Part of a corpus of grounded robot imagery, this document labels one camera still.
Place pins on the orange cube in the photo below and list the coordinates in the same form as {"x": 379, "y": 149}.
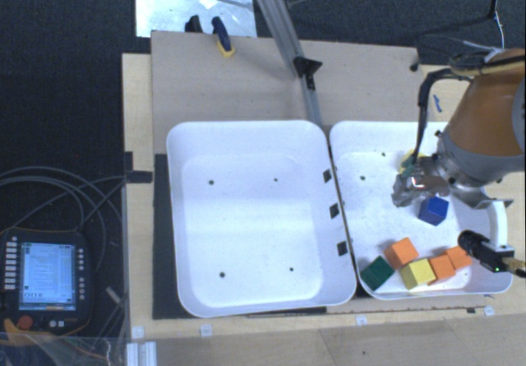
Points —
{"x": 442, "y": 268}
{"x": 401, "y": 252}
{"x": 459, "y": 258}

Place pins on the green cube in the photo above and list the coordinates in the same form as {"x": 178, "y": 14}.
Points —
{"x": 377, "y": 273}

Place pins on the blue cube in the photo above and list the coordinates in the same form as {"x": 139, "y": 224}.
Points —
{"x": 433, "y": 210}

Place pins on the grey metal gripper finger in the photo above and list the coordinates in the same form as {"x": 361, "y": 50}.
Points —
{"x": 399, "y": 188}
{"x": 415, "y": 196}

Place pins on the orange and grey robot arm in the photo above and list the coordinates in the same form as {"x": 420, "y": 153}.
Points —
{"x": 489, "y": 109}

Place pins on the white plastic tray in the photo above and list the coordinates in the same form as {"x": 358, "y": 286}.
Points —
{"x": 374, "y": 216}
{"x": 250, "y": 220}

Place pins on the black cylinder on white bracket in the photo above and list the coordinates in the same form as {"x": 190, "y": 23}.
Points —
{"x": 489, "y": 254}

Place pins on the brown cardboard board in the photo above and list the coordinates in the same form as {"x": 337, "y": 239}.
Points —
{"x": 246, "y": 84}

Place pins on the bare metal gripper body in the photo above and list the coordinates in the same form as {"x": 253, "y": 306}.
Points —
{"x": 431, "y": 177}

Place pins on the yellow cube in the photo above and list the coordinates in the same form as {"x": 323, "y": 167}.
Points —
{"x": 417, "y": 273}

